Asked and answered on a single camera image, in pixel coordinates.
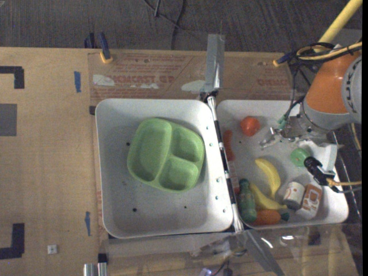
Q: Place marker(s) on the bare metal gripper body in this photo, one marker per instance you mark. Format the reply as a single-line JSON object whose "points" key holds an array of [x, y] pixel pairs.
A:
{"points": [[296, 126]]}

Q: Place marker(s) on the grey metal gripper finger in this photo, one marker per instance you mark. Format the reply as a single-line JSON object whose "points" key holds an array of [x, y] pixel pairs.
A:
{"points": [[272, 131], [268, 142]]}

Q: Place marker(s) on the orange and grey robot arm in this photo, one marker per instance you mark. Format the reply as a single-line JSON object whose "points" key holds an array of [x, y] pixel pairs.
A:
{"points": [[325, 88]]}

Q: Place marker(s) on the orange round fruit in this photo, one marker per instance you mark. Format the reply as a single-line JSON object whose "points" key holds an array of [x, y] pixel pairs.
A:
{"points": [[250, 126]]}

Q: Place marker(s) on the yellow banana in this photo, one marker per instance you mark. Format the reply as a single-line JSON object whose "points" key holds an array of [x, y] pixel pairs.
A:
{"points": [[263, 200], [270, 172]]}

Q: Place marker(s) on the green doughnut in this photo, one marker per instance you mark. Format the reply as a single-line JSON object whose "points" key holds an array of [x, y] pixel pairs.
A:
{"points": [[298, 157]]}

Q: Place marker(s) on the thin black and white rod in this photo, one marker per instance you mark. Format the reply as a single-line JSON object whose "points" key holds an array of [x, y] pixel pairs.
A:
{"points": [[221, 145]]}

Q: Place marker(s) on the white can orange print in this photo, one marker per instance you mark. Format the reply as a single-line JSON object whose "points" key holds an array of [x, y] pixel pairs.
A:
{"points": [[293, 195]]}

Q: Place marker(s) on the green bottle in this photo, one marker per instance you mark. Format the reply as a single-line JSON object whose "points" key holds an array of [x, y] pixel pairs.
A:
{"points": [[247, 203]]}

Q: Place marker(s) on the white carton orange print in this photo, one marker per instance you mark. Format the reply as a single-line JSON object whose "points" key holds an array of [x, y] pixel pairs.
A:
{"points": [[310, 201]]}

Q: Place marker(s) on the orange carrot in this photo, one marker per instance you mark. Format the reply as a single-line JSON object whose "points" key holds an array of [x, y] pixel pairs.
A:
{"points": [[267, 217]]}

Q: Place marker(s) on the white plastic tray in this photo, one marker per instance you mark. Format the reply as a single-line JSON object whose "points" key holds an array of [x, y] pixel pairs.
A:
{"points": [[330, 208], [115, 142]]}

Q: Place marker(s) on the green divided plate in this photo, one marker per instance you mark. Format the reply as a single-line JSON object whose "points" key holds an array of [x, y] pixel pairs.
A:
{"points": [[161, 154]]}

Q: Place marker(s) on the brown cardboard board red print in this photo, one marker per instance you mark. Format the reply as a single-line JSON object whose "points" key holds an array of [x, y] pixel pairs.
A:
{"points": [[161, 76]]}

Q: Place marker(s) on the small white square block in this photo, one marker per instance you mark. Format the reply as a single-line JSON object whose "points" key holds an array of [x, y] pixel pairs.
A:
{"points": [[52, 249]]}

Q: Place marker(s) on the black cylinder on white bracket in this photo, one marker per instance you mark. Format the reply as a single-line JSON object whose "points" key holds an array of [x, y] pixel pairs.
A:
{"points": [[316, 167]]}

